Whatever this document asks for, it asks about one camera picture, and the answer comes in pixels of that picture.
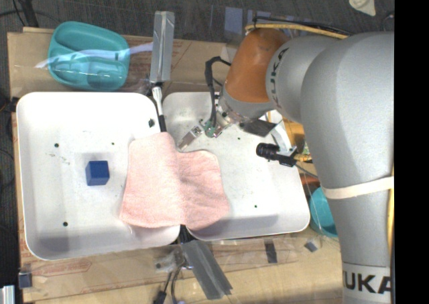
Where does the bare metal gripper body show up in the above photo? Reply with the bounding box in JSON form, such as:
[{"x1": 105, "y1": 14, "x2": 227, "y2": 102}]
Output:
[{"x1": 200, "y1": 103, "x2": 243, "y2": 139}]

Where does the thin black and white rod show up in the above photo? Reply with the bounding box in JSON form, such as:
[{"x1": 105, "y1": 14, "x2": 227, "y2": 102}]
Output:
[{"x1": 151, "y1": 85, "x2": 168, "y2": 134}]

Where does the pink towel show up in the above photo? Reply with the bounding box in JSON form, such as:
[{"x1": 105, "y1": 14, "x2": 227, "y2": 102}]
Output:
[{"x1": 118, "y1": 131, "x2": 232, "y2": 232}]

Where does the white plastic tray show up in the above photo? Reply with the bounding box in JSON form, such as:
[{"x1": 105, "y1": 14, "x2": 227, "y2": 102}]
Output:
[
  {"x1": 161, "y1": 91, "x2": 311, "y2": 242},
  {"x1": 15, "y1": 91, "x2": 182, "y2": 261}
]

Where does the blue cube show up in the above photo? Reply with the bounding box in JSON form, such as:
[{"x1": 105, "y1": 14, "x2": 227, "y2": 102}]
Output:
[{"x1": 84, "y1": 160, "x2": 111, "y2": 187}]

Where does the teal bowl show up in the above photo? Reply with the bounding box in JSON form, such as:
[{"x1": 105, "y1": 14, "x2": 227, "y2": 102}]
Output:
[{"x1": 308, "y1": 186, "x2": 339, "y2": 239}]

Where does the teal divided plate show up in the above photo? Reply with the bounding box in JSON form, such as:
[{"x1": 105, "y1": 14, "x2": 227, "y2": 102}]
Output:
[{"x1": 47, "y1": 20, "x2": 131, "y2": 93}]

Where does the brown cardboard board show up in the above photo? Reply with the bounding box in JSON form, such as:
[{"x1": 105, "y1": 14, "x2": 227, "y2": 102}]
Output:
[{"x1": 6, "y1": 26, "x2": 345, "y2": 304}]

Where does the black cylinder on white bracket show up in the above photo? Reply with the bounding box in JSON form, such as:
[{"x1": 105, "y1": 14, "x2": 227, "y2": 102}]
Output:
[{"x1": 255, "y1": 121, "x2": 300, "y2": 168}]

